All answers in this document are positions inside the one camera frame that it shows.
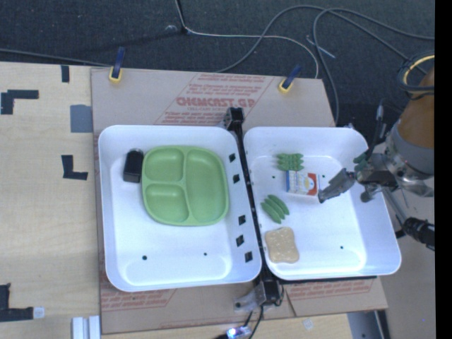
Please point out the thin black rod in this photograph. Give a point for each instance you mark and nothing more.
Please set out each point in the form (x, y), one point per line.
(251, 203)

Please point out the beige biscuit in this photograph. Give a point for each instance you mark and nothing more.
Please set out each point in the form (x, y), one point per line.
(281, 245)

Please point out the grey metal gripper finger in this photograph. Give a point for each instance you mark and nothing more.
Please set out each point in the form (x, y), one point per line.
(369, 194)
(335, 186)

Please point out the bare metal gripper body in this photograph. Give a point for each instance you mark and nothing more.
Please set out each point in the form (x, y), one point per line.
(383, 175)

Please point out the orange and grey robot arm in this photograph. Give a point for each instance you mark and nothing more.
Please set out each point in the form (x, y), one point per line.
(418, 118)

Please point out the brown cardboard board red print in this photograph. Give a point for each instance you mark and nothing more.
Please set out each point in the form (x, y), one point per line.
(148, 97)

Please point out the small black bottle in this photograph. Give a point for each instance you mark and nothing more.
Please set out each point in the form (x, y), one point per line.
(132, 166)

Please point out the white carton with orange print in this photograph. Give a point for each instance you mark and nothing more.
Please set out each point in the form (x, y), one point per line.
(300, 183)

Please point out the green pea pods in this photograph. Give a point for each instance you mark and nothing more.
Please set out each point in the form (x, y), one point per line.
(275, 208)
(290, 161)

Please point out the black cylinder on white bracket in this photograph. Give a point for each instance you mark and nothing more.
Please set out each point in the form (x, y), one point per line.
(420, 230)

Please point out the green divided plate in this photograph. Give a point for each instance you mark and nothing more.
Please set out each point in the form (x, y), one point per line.
(201, 185)

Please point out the white plastic tray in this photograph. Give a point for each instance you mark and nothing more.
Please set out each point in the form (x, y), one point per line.
(176, 260)
(325, 235)

